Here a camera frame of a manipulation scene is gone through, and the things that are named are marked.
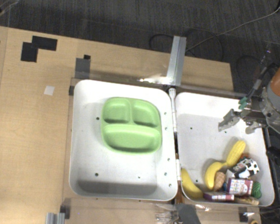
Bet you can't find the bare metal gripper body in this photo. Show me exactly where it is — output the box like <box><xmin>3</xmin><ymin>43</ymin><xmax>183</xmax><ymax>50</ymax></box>
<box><xmin>237</xmin><ymin>94</ymin><xmax>280</xmax><ymax>134</ymax></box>

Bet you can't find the yellow corn cob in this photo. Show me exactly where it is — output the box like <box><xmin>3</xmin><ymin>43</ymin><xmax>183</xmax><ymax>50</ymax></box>
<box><xmin>224</xmin><ymin>138</ymin><xmax>247</xmax><ymax>169</ymax></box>

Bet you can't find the white plastic tray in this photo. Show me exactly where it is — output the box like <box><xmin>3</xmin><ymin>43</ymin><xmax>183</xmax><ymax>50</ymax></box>
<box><xmin>62</xmin><ymin>77</ymin><xmax>189</xmax><ymax>207</ymax></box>
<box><xmin>164</xmin><ymin>90</ymin><xmax>280</xmax><ymax>212</ymax></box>

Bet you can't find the black and white cow carton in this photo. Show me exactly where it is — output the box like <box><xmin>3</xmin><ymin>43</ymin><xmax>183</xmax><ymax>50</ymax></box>
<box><xmin>226</xmin><ymin>155</ymin><xmax>261</xmax><ymax>182</ymax></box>

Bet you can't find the yellow banana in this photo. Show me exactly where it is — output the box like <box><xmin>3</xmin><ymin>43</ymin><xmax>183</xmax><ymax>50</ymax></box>
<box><xmin>203</xmin><ymin>160</ymin><xmax>228</xmax><ymax>192</ymax></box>
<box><xmin>177</xmin><ymin>167</ymin><xmax>207</xmax><ymax>201</ymax></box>

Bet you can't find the pink printed carton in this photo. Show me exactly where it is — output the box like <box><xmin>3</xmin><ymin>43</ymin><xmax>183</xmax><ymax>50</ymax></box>
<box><xmin>226</xmin><ymin>177</ymin><xmax>254</xmax><ymax>197</ymax></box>

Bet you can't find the tan bread piece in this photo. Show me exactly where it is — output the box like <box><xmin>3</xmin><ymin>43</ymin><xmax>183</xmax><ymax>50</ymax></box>
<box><xmin>213</xmin><ymin>171</ymin><xmax>227</xmax><ymax>192</ymax></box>

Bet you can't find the tan biscuit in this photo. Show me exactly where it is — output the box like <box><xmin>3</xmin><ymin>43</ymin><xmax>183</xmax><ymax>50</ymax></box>
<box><xmin>233</xmin><ymin>195</ymin><xmax>260</xmax><ymax>207</ymax></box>

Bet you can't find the purple box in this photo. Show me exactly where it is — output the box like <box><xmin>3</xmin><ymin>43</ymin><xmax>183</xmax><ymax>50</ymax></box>
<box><xmin>202</xmin><ymin>190</ymin><xmax>235</xmax><ymax>204</ymax></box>

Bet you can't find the green divided plate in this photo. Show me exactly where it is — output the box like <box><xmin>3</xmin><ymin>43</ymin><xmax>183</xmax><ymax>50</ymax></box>
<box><xmin>97</xmin><ymin>94</ymin><xmax>167</xmax><ymax>159</ymax></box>

